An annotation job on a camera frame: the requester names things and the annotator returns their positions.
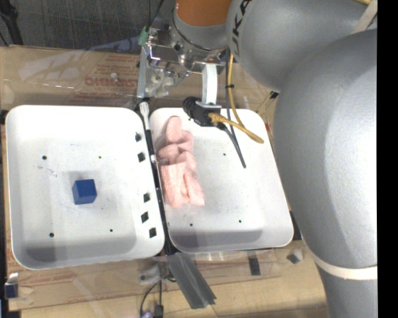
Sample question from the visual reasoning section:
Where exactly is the white plastic tray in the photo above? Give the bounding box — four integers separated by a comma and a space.
149, 107, 295, 254
5, 104, 166, 271

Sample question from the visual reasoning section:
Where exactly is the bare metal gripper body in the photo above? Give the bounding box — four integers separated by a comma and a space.
145, 23, 228, 80

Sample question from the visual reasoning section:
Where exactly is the pink fluffy cloth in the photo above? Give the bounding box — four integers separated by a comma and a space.
155, 115, 206, 209

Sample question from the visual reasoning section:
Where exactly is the brown cardboard board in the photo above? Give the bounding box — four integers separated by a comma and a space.
0, 44, 329, 313

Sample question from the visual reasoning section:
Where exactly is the thin black and white rod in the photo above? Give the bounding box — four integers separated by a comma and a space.
139, 101, 173, 256

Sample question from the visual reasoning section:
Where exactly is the black cylinder on white bracket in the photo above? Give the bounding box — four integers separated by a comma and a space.
182, 64, 224, 127

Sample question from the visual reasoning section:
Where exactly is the blue cube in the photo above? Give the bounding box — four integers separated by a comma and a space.
71, 178, 98, 206

